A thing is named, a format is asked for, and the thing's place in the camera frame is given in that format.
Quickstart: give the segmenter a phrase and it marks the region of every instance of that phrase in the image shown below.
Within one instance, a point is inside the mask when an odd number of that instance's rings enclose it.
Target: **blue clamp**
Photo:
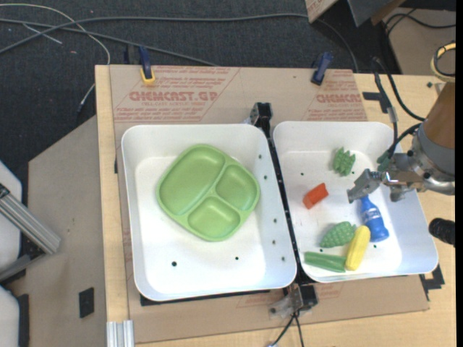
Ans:
[[[143,82],[147,85],[152,84],[155,80],[153,69],[150,64],[150,57],[148,55],[148,50],[145,47],[139,46],[138,52],[140,53],[140,73],[142,75]]]
[[[318,61],[317,70],[314,72],[311,81],[314,84],[321,85],[323,78],[325,77],[325,71],[328,68],[329,64],[333,61],[333,56],[331,53],[326,51]]]

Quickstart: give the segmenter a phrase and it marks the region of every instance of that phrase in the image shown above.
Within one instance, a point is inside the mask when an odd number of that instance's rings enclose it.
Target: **green plate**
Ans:
[[[259,196],[252,173],[221,150],[203,144],[179,155],[156,187],[156,199],[167,215],[208,241],[233,235]]]

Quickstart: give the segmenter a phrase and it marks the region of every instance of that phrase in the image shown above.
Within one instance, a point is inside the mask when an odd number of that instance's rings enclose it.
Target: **wooden table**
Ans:
[[[359,91],[378,92],[373,76],[356,74]],[[394,99],[387,79],[384,78],[386,92]],[[437,79],[429,76],[395,76],[397,87],[404,102],[415,113],[425,116],[435,97],[429,96],[429,82]],[[103,249],[106,282],[106,319],[108,322],[122,322],[129,319],[127,284],[125,279],[124,250],[120,216],[119,187],[114,173],[114,123],[111,104],[111,83],[109,68],[95,68],[98,142],[101,178],[101,208],[103,224]],[[389,124],[386,114],[381,113],[378,102],[364,102],[369,121]],[[394,103],[401,130],[412,126],[412,119]],[[454,220],[455,200],[434,192],[420,194],[425,216],[430,222],[442,217]],[[430,309],[425,312],[393,314],[338,322],[324,322],[302,326],[306,346],[456,346],[456,296],[455,296],[455,249],[435,240],[439,262],[445,285],[442,289],[431,291]],[[167,340],[145,343],[143,346],[266,346],[280,333],[281,328],[256,330],[244,333],[212,335],[183,340]],[[279,346],[298,346],[299,335],[295,326],[291,327],[279,342]]]

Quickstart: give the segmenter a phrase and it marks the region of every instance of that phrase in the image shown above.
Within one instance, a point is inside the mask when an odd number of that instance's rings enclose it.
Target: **toy bottle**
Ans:
[[[360,215],[363,223],[368,226],[371,232],[370,241],[383,241],[389,237],[389,232],[384,227],[383,216],[379,208],[373,204],[368,196],[360,198]]]

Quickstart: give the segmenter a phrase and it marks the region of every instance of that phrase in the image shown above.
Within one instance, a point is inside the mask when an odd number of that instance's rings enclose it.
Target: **bottle label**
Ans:
[[[362,219],[364,223],[374,220],[375,218],[381,218],[381,214],[376,208],[370,208],[369,210],[362,212]]]

